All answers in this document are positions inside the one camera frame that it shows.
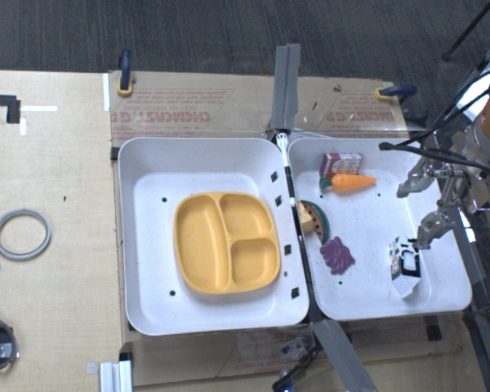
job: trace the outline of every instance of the dark floor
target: dark floor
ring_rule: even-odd
[[[418,87],[412,117],[440,112],[490,48],[489,0],[0,0],[0,69],[273,74],[278,45],[302,45],[301,76]]]

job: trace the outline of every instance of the white tray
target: white tray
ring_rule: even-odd
[[[339,236],[355,259],[343,275],[332,275],[319,252],[317,236],[305,236],[318,306],[337,320],[463,310],[472,290],[453,232],[421,252],[421,281],[409,298],[402,299],[392,286],[390,242],[398,235],[414,237],[421,219],[436,209],[440,192],[434,182],[421,193],[397,198],[399,183],[419,157],[380,151],[380,142],[305,138],[289,147],[296,196],[324,210],[331,238]],[[320,198],[319,166],[326,152],[362,154],[360,174],[376,177],[376,185],[356,194],[328,191]]]
[[[282,156],[267,140],[136,138],[118,156],[127,317],[147,335],[280,327],[299,323],[309,297]],[[277,173],[277,180],[271,176]],[[270,209],[281,248],[278,277],[262,289],[198,293],[176,263],[173,217],[191,194],[240,191]],[[281,196],[281,204],[275,199]],[[285,246],[292,252],[285,255]],[[292,298],[293,289],[299,295]]]

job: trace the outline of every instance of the blue clamp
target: blue clamp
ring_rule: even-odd
[[[414,96],[417,93],[417,87],[410,84],[400,84],[387,88],[378,87],[374,91],[374,96],[378,100],[392,100],[392,97],[398,96],[399,103],[403,103],[409,96]]]
[[[118,58],[118,69],[122,70],[122,75],[118,79],[117,93],[119,96],[127,97],[132,93],[131,80],[131,51],[124,49]]]

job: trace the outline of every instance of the metal ring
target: metal ring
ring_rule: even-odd
[[[12,209],[11,211],[0,216],[0,231],[7,222],[18,216],[32,216],[33,218],[36,218],[42,222],[42,225],[46,230],[46,237],[43,239],[42,243],[31,252],[26,252],[25,254],[10,252],[0,243],[0,253],[4,257],[14,261],[26,261],[39,256],[47,248],[47,245],[49,245],[49,241],[51,240],[51,226],[49,225],[49,220],[47,220],[47,218],[41,212],[35,211],[34,209],[28,209],[27,207],[22,207],[20,209]]]

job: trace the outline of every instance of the orange carrot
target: orange carrot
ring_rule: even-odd
[[[335,174],[331,179],[319,179],[319,187],[321,189],[332,186],[332,188],[338,192],[362,189],[369,185],[373,185],[374,183],[376,183],[375,177],[346,173]]]

